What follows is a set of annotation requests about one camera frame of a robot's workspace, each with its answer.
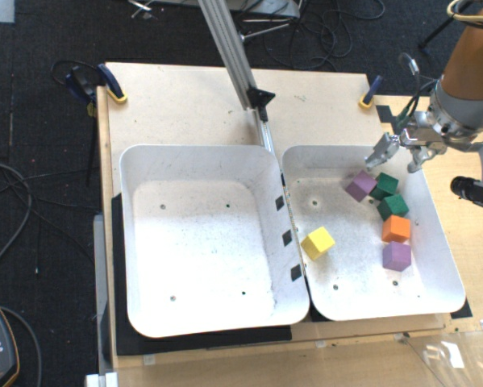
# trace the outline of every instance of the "transparent plastic sheet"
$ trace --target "transparent plastic sheet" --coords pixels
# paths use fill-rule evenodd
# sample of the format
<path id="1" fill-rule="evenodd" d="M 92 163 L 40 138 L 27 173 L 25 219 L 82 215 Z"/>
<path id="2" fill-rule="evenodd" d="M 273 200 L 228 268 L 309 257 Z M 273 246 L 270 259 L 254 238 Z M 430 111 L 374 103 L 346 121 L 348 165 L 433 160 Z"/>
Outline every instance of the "transparent plastic sheet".
<path id="1" fill-rule="evenodd" d="M 440 385 L 483 386 L 483 331 L 403 338 Z"/>

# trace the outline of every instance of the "black bracket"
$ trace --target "black bracket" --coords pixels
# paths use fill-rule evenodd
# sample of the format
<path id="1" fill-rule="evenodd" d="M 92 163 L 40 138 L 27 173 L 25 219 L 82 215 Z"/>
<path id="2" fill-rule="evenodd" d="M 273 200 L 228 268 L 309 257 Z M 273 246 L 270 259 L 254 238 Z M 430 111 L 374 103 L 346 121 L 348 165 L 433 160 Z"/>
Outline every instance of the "black bracket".
<path id="1" fill-rule="evenodd" d="M 253 109 L 257 109 L 259 112 L 260 120 L 263 122 L 268 122 L 268 114 L 266 113 L 266 105 L 275 98 L 275 94 L 267 92 L 266 90 L 257 89 L 251 87 L 247 90 L 248 100 L 250 101 L 250 106 Z"/>

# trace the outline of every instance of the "black floor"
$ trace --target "black floor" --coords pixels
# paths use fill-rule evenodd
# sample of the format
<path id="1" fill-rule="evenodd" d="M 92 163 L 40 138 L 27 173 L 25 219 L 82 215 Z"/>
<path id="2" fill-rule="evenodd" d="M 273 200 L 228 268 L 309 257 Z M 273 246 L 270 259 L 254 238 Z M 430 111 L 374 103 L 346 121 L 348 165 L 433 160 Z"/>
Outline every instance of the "black floor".
<path id="1" fill-rule="evenodd" d="M 310 0 L 300 25 L 250 40 L 247 56 L 253 68 L 366 73 L 370 81 L 382 75 L 379 94 L 411 95 L 414 80 L 398 57 L 410 54 L 426 77 L 443 72 L 463 25 L 451 23 L 424 52 L 418 44 L 447 19 L 451 1 Z M 35 330 L 44 386 L 83 386 L 85 375 L 98 370 L 91 260 L 99 171 L 87 185 L 93 120 L 50 68 L 58 60 L 223 64 L 197 8 L 153 4 L 150 19 L 133 19 L 136 8 L 123 0 L 15 5 L 15 23 L 0 23 L 0 162 L 26 178 L 34 199 L 23 232 L 0 260 L 0 305 Z M 244 34 L 268 26 L 234 16 Z M 67 72 L 61 68 L 56 77 Z M 0 169 L 0 190 L 6 186 Z M 23 220 L 25 197 L 20 187 L 0 193 L 0 251 Z M 33 386 L 34 344 L 19 322 L 10 323 L 22 360 L 16 385 Z"/>

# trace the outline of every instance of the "empty white tray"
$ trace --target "empty white tray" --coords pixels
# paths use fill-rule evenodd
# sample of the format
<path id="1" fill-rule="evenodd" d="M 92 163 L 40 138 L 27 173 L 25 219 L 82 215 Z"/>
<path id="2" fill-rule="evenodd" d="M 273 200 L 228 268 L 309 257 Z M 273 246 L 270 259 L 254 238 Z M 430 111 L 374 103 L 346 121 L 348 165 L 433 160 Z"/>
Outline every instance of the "empty white tray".
<path id="1" fill-rule="evenodd" d="M 353 320 L 448 313 L 465 301 L 464 286 L 422 171 L 409 174 L 411 154 L 401 149 L 368 171 L 399 180 L 409 207 L 412 265 L 402 273 L 382 267 L 379 201 L 356 201 L 345 188 L 365 168 L 372 146 L 295 146 L 282 159 L 290 206 L 302 241 L 325 227 L 335 245 L 310 261 L 303 252 L 311 300 L 323 316 Z"/>
<path id="2" fill-rule="evenodd" d="M 127 312 L 140 334 L 304 318 L 309 295 L 274 155 L 261 146 L 136 145 L 119 167 Z"/>

